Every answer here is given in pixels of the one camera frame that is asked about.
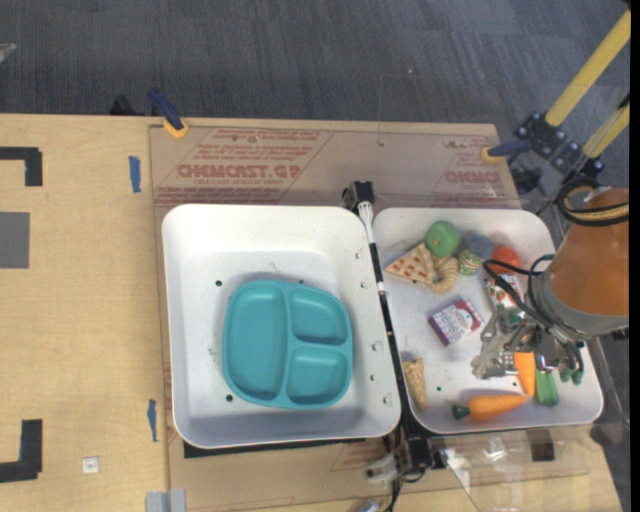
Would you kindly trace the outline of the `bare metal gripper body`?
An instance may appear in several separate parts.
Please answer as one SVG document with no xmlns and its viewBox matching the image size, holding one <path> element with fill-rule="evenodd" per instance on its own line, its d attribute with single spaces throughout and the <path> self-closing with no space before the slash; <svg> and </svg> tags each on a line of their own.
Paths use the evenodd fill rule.
<svg viewBox="0 0 640 512">
<path fill-rule="evenodd" d="M 552 326 L 525 313 L 494 313 L 481 332 L 481 352 L 536 352 Z"/>
</svg>

